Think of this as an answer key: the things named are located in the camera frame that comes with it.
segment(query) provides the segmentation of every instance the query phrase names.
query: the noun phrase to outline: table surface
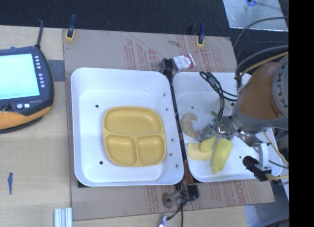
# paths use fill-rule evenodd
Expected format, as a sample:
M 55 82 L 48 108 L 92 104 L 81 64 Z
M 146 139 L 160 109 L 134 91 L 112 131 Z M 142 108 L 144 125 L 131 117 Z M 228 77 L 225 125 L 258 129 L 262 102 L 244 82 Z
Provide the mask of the table surface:
M 36 44 L 39 28 L 0 26 L 0 49 Z M 63 60 L 61 28 L 44 28 L 41 49 Z M 55 106 L 25 129 L 0 135 L 0 226 L 52 227 L 53 210 L 71 207 L 65 83 L 55 82 Z M 13 173 L 12 194 L 8 177 Z M 156 227 L 161 214 L 74 221 L 75 227 Z M 185 211 L 183 226 L 246 227 L 243 206 Z M 181 226 L 178 213 L 167 227 Z

